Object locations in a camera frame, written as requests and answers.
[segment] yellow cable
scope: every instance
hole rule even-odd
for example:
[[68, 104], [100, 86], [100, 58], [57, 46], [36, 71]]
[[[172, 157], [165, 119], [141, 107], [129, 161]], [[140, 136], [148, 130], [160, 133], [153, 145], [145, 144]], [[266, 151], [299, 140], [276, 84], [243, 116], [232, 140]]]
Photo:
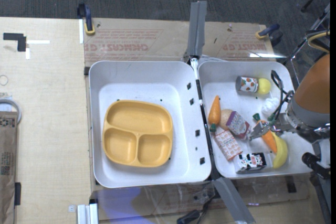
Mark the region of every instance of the yellow cable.
[[329, 50], [327, 50], [325, 48], [322, 48], [322, 47], [318, 46], [317, 44], [311, 43], [314, 39], [317, 39], [317, 38], [320, 38], [320, 37], [325, 37], [325, 36], [330, 36], [330, 30], [326, 31], [326, 32], [323, 32], [323, 33], [320, 33], [320, 34], [317, 34], [317, 35], [314, 35], [314, 36], [311, 36], [310, 38], [308, 38], [307, 39], [308, 45], [310, 47], [315, 48], [315, 49], [319, 49], [319, 50], [322, 50], [324, 52], [329, 53], [330, 52]]

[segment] potato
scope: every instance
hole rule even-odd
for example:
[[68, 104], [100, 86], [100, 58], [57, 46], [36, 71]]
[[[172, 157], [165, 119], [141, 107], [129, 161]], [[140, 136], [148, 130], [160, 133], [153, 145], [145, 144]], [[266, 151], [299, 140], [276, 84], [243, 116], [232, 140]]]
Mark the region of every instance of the potato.
[[222, 128], [225, 131], [229, 130], [229, 128], [226, 126], [226, 123], [227, 123], [227, 120], [229, 119], [232, 112], [233, 112], [233, 110], [231, 110], [231, 109], [222, 109], [221, 110], [219, 127]]

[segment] yellow ball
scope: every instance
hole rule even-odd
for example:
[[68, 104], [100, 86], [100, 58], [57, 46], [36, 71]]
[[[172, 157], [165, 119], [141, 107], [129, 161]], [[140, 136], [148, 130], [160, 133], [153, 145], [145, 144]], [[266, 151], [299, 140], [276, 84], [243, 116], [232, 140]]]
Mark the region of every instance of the yellow ball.
[[260, 78], [257, 93], [266, 94], [271, 90], [271, 83], [268, 79]]

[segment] table surface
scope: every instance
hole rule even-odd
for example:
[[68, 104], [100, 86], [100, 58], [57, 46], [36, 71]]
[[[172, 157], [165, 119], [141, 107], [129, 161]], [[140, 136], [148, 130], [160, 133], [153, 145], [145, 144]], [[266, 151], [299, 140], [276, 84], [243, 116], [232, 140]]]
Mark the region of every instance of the table surface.
[[[16, 41], [0, 40], [0, 74], [8, 78], [8, 83], [0, 86], [0, 92], [11, 95], [22, 109], [16, 168], [16, 181], [21, 183], [22, 193], [21, 204], [15, 209], [15, 223], [76, 223], [72, 209], [88, 204], [94, 180], [90, 169], [87, 88], [83, 74], [89, 49], [81, 44], [82, 21], [9, 17], [0, 18], [0, 22], [1, 33], [21, 33], [27, 40], [50, 41], [49, 44], [29, 44], [28, 60], [24, 52], [17, 51]], [[131, 23], [136, 29], [144, 23], [118, 19], [99, 19], [99, 22], [118, 26]], [[181, 29], [185, 24], [171, 22], [166, 25], [170, 27], [166, 32], [172, 33], [173, 25]], [[208, 30], [214, 34], [212, 38], [216, 36], [214, 29], [222, 28], [223, 24], [210, 24]], [[262, 29], [262, 26], [228, 23], [226, 31], [232, 26], [250, 33]], [[184, 42], [186, 31], [179, 33], [182, 38], [175, 35], [174, 40]], [[224, 50], [225, 38], [222, 39], [220, 46]], [[318, 198], [309, 184], [308, 191], [307, 199], [264, 204], [250, 207], [250, 211], [257, 223], [322, 223]], [[163, 223], [163, 219], [174, 223], [177, 216], [146, 219], [152, 223]], [[202, 222], [214, 223], [216, 219], [220, 219], [216, 223], [234, 223], [225, 208], [210, 210]], [[114, 222], [139, 223], [139, 220]]]

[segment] yellow divided plate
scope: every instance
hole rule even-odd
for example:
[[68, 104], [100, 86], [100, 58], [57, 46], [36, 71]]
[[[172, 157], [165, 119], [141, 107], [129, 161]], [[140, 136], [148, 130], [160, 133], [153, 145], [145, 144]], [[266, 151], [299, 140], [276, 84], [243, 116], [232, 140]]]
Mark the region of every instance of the yellow divided plate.
[[142, 101], [119, 100], [104, 118], [102, 145], [116, 163], [157, 167], [170, 157], [173, 121], [164, 107]]

